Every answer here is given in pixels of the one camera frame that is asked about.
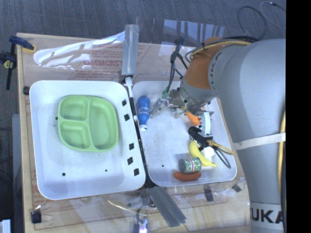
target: plastic tray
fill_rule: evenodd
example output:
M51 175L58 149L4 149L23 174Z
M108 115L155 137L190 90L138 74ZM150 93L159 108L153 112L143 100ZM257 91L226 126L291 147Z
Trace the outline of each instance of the plastic tray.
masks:
M150 109L161 96L162 91L167 87L166 81L141 81L133 87L135 101L141 96L150 99ZM173 82L172 89L180 86L180 82ZM220 109L216 99L211 101L208 106L214 113L211 116L211 134L214 141L230 147L230 142L225 130L225 125L221 117ZM182 158L191 158L189 152L190 138L188 135L189 127L193 126L189 118L182 114L179 118L174 118L174 112L170 109L162 114L155 116L147 121L148 130L140 132L147 169L152 181L163 187L172 187L188 184L217 183L230 181L237 174L237 167L234 156L227 155L231 168L227 168L216 156L211 160L217 164L216 168L203 167L202 176L196 181L183 182L176 179L173 174L178 171L178 162Z
M111 151L77 151L57 127L58 105L69 95L97 96L112 103L119 139ZM126 89L116 82L38 81L30 89L37 185L51 200L137 190L146 174Z
M69 95L58 106L58 132L69 148L109 151L118 142L118 120L114 106L95 96Z

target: white label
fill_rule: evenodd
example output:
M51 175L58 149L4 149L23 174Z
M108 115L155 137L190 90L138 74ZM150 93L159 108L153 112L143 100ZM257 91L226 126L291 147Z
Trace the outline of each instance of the white label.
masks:
M283 230L280 204L250 203L251 225L261 228Z

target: green plate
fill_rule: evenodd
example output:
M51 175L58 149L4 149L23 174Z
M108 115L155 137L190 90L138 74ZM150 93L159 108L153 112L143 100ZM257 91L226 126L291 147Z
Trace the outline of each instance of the green plate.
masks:
M58 105L58 133L69 148L109 151L119 139L115 107L95 96L66 96Z

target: wooden table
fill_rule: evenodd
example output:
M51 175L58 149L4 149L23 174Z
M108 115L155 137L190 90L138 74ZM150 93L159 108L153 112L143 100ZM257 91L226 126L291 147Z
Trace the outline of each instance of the wooden table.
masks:
M37 35L18 33L18 37L25 39L40 39L40 41L60 41L62 44L66 40L87 41L91 39L79 39L72 37L58 37L48 35ZM24 230L26 233L40 232L45 233L97 233L97 232L129 232L133 230L133 225L136 220L136 215L133 212L126 212L124 209L118 208L117 212L113 214L113 210L105 210L101 219L86 220L86 216L81 217L78 210L71 208L70 213L66 210L59 209L50 210L49 213L42 214L42 221L38 224L32 223L31 212L40 205L40 200L34 200L36 196L40 196L34 185L34 149L32 144L31 124L29 123L29 96L24 94L24 86L28 85L24 80L27 71L24 55L28 54L21 46L17 46L17 71L18 71L18 97L19 97L19 116L20 116L20 131L21 131L21 161L22 161L22 194L23 194L23 212L24 212ZM148 78L156 76L155 74L148 75ZM236 158L238 167L237 177L243 178L242 167L239 160ZM155 232L210 232L210 233L246 233L249 232L249 200L247 184L244 183L245 189L239 193L234 193L230 190L232 183L211 184L215 195L221 198L215 198L214 202L207 202L202 200L204 198L204 189L202 186L195 187L172 187L168 189L168 193L178 200L177 205L186 216L186 224L181 224L178 227L170 228L162 215L156 210L143 210L149 219L149 230ZM42 198L42 207L44 208L45 198ZM70 217L77 217L80 220L75 220L75 223L68 224Z

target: blue bottle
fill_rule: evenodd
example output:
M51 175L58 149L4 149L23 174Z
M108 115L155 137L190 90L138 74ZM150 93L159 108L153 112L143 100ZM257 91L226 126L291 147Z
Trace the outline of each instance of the blue bottle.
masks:
M138 99L138 113L139 129L141 131L147 130L147 121L150 117L150 100L146 96L141 96Z

